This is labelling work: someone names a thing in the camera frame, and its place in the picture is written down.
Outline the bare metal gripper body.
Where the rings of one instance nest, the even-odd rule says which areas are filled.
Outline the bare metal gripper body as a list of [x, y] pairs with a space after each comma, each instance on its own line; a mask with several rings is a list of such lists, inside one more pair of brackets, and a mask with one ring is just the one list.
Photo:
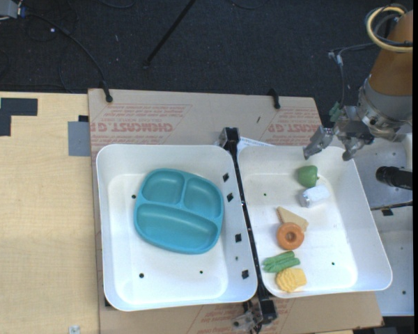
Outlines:
[[397, 143], [410, 133], [410, 121], [386, 116], [370, 106], [343, 106], [334, 112], [334, 132], [367, 144], [375, 138]]

